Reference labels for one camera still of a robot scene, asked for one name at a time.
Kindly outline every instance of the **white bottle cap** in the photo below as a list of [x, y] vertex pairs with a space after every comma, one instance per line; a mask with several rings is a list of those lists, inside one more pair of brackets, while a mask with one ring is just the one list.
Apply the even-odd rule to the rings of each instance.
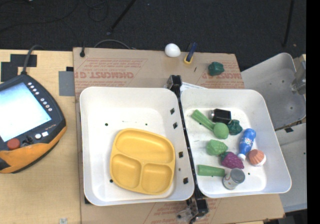
[[242, 160], [242, 161], [244, 161], [246, 158], [246, 156], [244, 155], [244, 154], [238, 154], [238, 157]]

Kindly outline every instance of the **white egg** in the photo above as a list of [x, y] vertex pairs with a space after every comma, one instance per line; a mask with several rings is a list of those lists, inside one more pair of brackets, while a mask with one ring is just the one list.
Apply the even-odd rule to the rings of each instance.
[[178, 57], [181, 54], [180, 48], [174, 43], [170, 43], [166, 45], [164, 52], [168, 57], [171, 57], [171, 58]]

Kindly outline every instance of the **orange shell toy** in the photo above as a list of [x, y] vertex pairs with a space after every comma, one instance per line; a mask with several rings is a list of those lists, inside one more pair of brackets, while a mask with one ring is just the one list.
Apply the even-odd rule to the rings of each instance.
[[257, 149], [253, 149], [248, 153], [249, 161], [254, 166], [262, 166], [266, 161], [266, 155]]

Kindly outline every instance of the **emergency stop button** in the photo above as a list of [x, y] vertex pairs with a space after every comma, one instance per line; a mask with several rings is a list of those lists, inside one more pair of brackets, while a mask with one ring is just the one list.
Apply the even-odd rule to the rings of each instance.
[[10, 150], [15, 150], [20, 147], [20, 140], [12, 138], [6, 144]]

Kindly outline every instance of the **silver can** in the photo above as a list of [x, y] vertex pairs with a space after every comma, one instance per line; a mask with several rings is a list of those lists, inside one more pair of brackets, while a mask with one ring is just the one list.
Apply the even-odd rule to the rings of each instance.
[[245, 176], [241, 169], [234, 168], [224, 176], [222, 182], [227, 189], [235, 189], [236, 186], [244, 182]]

